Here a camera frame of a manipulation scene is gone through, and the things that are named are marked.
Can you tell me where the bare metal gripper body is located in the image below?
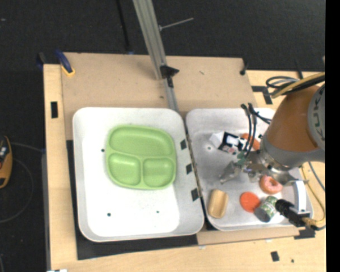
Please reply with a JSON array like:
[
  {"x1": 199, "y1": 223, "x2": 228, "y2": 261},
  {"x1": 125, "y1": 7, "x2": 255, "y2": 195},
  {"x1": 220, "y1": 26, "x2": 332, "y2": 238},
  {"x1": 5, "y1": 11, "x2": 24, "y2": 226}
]
[{"x1": 238, "y1": 150, "x2": 296, "y2": 186}]

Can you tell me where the pink doughnut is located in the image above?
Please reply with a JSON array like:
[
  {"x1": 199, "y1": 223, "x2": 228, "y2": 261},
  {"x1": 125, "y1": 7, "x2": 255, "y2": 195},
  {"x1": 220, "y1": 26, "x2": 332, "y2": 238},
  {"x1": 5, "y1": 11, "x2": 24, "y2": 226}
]
[{"x1": 258, "y1": 175, "x2": 284, "y2": 195}]

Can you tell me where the orange round disc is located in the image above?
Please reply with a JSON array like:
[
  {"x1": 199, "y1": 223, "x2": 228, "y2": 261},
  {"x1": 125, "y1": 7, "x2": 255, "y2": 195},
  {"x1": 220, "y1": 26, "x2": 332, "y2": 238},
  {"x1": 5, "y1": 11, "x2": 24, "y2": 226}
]
[{"x1": 239, "y1": 191, "x2": 262, "y2": 213}]

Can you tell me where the orange toy carrot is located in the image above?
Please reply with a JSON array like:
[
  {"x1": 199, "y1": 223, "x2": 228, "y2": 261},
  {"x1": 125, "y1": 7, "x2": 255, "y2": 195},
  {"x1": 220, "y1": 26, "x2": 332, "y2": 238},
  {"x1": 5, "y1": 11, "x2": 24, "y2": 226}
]
[{"x1": 240, "y1": 133, "x2": 262, "y2": 152}]

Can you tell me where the white and black carton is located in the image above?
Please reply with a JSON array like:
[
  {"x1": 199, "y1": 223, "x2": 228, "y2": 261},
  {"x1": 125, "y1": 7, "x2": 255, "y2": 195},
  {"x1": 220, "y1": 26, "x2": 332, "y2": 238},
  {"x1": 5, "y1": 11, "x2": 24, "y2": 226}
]
[{"x1": 209, "y1": 131, "x2": 249, "y2": 155}]

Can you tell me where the tan toy bread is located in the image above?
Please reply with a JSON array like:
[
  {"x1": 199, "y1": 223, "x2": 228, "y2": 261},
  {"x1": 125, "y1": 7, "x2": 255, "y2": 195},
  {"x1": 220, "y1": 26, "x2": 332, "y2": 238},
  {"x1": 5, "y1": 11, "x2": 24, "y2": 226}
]
[{"x1": 207, "y1": 189, "x2": 230, "y2": 219}]

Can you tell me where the thin black and white rod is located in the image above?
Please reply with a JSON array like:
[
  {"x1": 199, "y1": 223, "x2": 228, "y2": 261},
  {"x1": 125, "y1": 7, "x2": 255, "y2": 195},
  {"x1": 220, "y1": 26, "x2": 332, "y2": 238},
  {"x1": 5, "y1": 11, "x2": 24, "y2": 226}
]
[{"x1": 185, "y1": 129, "x2": 207, "y2": 223}]

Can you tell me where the green and grey can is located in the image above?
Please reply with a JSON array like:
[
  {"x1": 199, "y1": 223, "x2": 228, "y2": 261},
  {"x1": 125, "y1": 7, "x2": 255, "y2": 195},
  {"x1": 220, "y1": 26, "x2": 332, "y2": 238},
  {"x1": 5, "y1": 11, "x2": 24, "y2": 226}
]
[{"x1": 253, "y1": 195, "x2": 279, "y2": 223}]

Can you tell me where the white plastic tray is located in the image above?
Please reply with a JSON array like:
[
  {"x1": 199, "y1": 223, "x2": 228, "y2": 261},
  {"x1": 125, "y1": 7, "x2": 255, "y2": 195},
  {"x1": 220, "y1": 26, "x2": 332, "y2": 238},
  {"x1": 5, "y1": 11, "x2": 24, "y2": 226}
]
[
  {"x1": 72, "y1": 107, "x2": 206, "y2": 243},
  {"x1": 185, "y1": 107, "x2": 315, "y2": 232}
]

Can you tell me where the green divided plate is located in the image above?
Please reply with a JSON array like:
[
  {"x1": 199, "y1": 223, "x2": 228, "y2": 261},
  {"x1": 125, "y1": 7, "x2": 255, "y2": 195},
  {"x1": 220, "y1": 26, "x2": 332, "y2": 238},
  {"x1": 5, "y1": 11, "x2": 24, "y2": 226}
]
[{"x1": 105, "y1": 125, "x2": 177, "y2": 191}]

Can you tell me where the brown cardboard board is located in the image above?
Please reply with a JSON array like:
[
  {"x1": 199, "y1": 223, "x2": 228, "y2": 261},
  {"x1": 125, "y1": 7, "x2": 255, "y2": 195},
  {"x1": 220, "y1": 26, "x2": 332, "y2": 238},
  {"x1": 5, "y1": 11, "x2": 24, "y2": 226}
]
[{"x1": 61, "y1": 52, "x2": 301, "y2": 245}]

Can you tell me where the black cylinder on white bracket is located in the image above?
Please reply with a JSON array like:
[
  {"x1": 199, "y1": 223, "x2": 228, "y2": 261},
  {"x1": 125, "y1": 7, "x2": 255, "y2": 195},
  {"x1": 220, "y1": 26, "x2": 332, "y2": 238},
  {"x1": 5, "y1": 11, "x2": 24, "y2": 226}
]
[{"x1": 274, "y1": 180, "x2": 313, "y2": 228}]

